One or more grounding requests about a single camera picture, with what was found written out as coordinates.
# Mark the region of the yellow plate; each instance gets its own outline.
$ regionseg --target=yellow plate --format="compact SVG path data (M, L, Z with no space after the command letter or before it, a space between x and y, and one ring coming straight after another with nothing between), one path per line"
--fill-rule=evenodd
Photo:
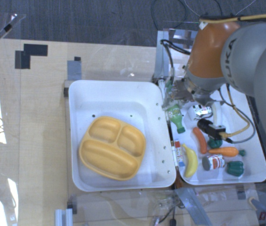
M146 149L146 139L137 128L118 119L95 119L79 148L83 164L102 176L119 181L133 178Z

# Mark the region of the small jar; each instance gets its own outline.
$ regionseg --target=small jar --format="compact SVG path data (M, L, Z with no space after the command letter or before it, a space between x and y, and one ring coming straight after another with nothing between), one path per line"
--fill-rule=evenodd
M202 158L202 165L206 171L210 171L217 168L225 167L225 161L223 156L218 155L209 155Z

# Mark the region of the yellow cable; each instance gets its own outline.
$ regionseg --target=yellow cable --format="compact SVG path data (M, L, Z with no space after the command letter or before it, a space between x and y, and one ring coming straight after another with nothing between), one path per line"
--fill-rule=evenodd
M220 24L220 23L226 23L226 22L247 21L247 20L256 20L256 19L263 19L263 18L266 18L266 14L251 15L251 16L238 16L238 17L231 17L231 18L217 19L217 20L200 18L200 22L205 22L209 24Z
M227 92L228 92L230 102L232 104L232 108L247 123L247 125L244 128L242 128L236 132L233 132L233 133L220 132L219 135L222 137L222 139L227 139L228 137L232 137L232 136L235 136L237 134L240 134L250 127L250 122L245 117L243 117L243 115L237 110L236 106L234 105L229 87L227 87Z

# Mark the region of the white tray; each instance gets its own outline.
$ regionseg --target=white tray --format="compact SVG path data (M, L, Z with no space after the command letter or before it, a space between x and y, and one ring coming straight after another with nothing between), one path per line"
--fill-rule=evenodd
M247 98L244 94L231 88L231 94L236 106L242 110L249 118L252 119L249 105L247 103ZM227 91L225 86L222 87L222 92L224 98L228 101ZM212 95L215 100L221 100L219 93L215 92ZM205 171L202 166L202 158L205 156L200 153L199 143L197 138L192 132L193 127L196 127L197 121L192 121L187 114L187 110L197 103L187 103L183 106L181 112L183 115L183 125L186 132L183 134L178 134L176 131L176 126L172 123L172 131L174 139L179 139L180 143L185 143L189 148L193 149L198 155L198 169L197 172L190 178L184 177L185 167L180 168L180 174L182 178L192 185L215 185L215 184L237 184L237 183L254 183L262 182L266 180L266 160L261 148L261 144L258 138L258 134L244 143L240 144L229 144L223 142L223 146L235 146L238 150L244 149L246 151L246 156L242 157L237 155L236 157L223 157L225 162L229 161L242 161L244 163L244 174L240 177L232 176L226 173L226 167L222 169L215 169L210 171ZM236 112L227 105L222 105L222 117L223 125L226 126L227 132L234 132L246 125L246 123L236 114ZM252 127L250 127L245 132L232 137L234 141L239 141L247 138L252 133ZM206 141L208 141L208 136L204 134ZM185 155L183 155L184 162L187 161Z
M170 186L176 178L170 137L159 88L150 82L76 81L69 88L72 178L83 191ZM127 181L103 177L83 165L78 148L88 126L111 116L138 128L147 141L136 176Z

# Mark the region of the toy carrot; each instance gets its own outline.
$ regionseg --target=toy carrot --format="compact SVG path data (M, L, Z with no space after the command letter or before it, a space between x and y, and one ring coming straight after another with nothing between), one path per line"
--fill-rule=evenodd
M245 155L245 151L244 150L237 150L234 146L227 146L227 147L222 147L222 148L215 148L215 149L211 149L208 151L211 154L221 154L223 156L236 156L238 154L240 154L241 156Z
M193 133L198 138L198 141L200 144L200 152L202 154L207 153L207 143L206 143L205 137L203 136L203 133L200 131L198 127L193 128Z

